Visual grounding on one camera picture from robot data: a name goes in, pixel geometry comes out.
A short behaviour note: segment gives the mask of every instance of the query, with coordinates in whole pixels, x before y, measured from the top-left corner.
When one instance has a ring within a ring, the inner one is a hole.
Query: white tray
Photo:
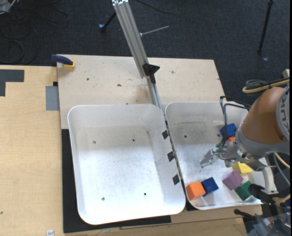
[[[213,177],[218,190],[189,201],[197,209],[212,209],[231,206],[261,204],[259,199],[251,196],[242,201],[234,190],[229,190],[222,180],[232,171],[227,168],[221,159],[213,164],[201,167],[200,161],[211,148],[222,139],[220,129],[224,126],[223,113],[219,102],[174,102],[166,107],[171,136],[176,150],[180,171],[184,185],[196,181],[203,181]],[[227,123],[234,123],[238,128],[243,121],[247,110],[227,106]],[[243,176],[244,180],[265,186],[261,172],[252,172]]]
[[[68,113],[78,211],[93,225],[177,214],[185,194],[163,112],[152,104],[82,105]]]

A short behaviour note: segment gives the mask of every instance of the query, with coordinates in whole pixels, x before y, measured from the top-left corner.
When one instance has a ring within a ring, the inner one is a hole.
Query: blue block
[[[219,189],[213,177],[201,181],[201,184],[206,191],[206,194],[204,194],[203,197]]]
[[[231,136],[235,136],[235,132],[236,132],[236,126],[234,123],[231,124],[227,124],[227,135],[226,135],[226,140],[231,137]],[[220,133],[222,134],[222,136],[225,135],[225,126],[223,126],[220,129]]]

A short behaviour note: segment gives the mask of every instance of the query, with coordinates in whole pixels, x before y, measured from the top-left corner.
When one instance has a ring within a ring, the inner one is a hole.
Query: brown cylinder
[[[266,144],[285,141],[276,119],[276,106],[284,88],[267,89],[254,102],[241,125],[242,133],[249,139]]]

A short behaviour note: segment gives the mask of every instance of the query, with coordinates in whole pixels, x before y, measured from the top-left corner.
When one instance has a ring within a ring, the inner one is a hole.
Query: black tripod leg
[[[114,12],[113,15],[109,18],[109,20],[107,20],[107,22],[105,23],[105,25],[99,25],[99,27],[101,28],[101,31],[102,32],[105,32],[106,31],[107,26],[115,18],[115,16],[116,16],[116,12]]]
[[[264,38],[265,38],[265,33],[266,33],[266,28],[267,28],[267,24],[268,24],[269,13],[270,13],[270,9],[271,9],[273,3],[274,3],[273,0],[269,0],[268,1],[268,8],[267,8],[267,12],[266,12],[266,19],[265,19],[265,23],[264,23],[262,38],[260,40],[260,46],[258,48],[258,53],[261,53],[261,51],[262,51],[262,46],[263,46],[263,42],[264,42]]]

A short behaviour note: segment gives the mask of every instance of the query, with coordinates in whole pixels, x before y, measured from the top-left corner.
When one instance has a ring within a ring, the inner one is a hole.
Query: black clamp
[[[151,82],[156,83],[154,74],[160,69],[160,67],[157,65],[143,64],[142,68],[144,69],[145,75],[150,76]]]

